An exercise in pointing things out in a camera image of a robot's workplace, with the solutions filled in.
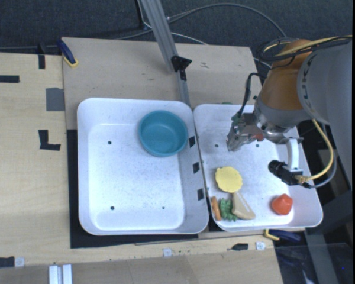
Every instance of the blue plate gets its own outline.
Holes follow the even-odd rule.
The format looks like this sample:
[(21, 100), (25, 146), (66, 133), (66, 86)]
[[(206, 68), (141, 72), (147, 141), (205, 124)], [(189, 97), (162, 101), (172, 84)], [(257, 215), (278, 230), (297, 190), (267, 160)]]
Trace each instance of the blue plate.
[(138, 134), (143, 147), (156, 157), (177, 154), (188, 140), (185, 123), (169, 111), (153, 111), (144, 116)]

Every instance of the black mat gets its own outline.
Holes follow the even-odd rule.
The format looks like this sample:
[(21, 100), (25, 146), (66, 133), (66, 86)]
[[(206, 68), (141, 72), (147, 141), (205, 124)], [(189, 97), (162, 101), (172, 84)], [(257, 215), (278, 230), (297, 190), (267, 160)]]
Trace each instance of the black mat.
[(161, 235), (106, 235), (97, 236), (87, 233), (79, 222), (78, 205), (78, 131), (67, 130), (67, 155), (69, 167), (70, 198), (70, 246), (104, 247), (130, 243), (146, 243), (198, 238), (196, 234), (161, 234)]

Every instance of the red tomato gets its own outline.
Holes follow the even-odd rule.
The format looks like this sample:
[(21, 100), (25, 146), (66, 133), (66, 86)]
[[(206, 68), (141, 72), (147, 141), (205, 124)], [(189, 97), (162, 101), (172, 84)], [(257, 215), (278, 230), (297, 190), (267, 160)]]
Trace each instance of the red tomato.
[(286, 193), (275, 198), (272, 203), (272, 210), (278, 215), (288, 215), (293, 205), (293, 199)]

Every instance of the wooden table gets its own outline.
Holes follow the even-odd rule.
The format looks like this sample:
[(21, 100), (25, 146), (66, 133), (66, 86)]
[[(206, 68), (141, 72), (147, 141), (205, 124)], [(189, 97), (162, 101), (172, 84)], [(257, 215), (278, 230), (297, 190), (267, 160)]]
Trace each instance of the wooden table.
[[(190, 275), (190, 283), (218, 283), (224, 276), (249, 278), (248, 283), (282, 283), (273, 243), (261, 232), (204, 231), (189, 241), (70, 248), (66, 130), (76, 128), (77, 104), (90, 96), (179, 98), (174, 75), (164, 70), (156, 43), (75, 38), (65, 42), (79, 60), (76, 69), (67, 67), (60, 56), (46, 55), (46, 67), (40, 69), (35, 54), (0, 53), (0, 75), (20, 77), (19, 83), (0, 83), (0, 257), (25, 261), (25, 268), (1, 269), (0, 281), (12, 283), (22, 275), (24, 283), (47, 283), (47, 266), (73, 264), (74, 283), (110, 278), (124, 265), (124, 283), (158, 283), (158, 273), (179, 266), (184, 267), (180, 277)], [(248, 48), (178, 44), (177, 49), (193, 60), (186, 70), (192, 107), (241, 103), (244, 81), (256, 71)], [(129, 57), (133, 61), (126, 66)], [(53, 88), (64, 89), (65, 111), (47, 110), (46, 90)], [(253, 94), (259, 90), (260, 84), (253, 83)], [(49, 143), (60, 144), (60, 150), (40, 149), (40, 130), (47, 130)], [(258, 241), (265, 243), (265, 250), (255, 250)], [(248, 243), (249, 250), (229, 251), (237, 243)], [(170, 249), (172, 257), (163, 258), (163, 249)], [(149, 271), (149, 282), (137, 280), (142, 270)], [(129, 275), (132, 282), (126, 282)]]

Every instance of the red object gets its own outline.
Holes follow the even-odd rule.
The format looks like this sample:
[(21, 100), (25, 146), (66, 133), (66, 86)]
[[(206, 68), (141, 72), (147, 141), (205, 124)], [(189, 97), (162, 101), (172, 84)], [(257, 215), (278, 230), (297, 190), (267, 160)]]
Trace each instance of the red object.
[(286, 193), (278, 196), (271, 203), (272, 210), (278, 215), (288, 215), (292, 209), (292, 205), (293, 199)]

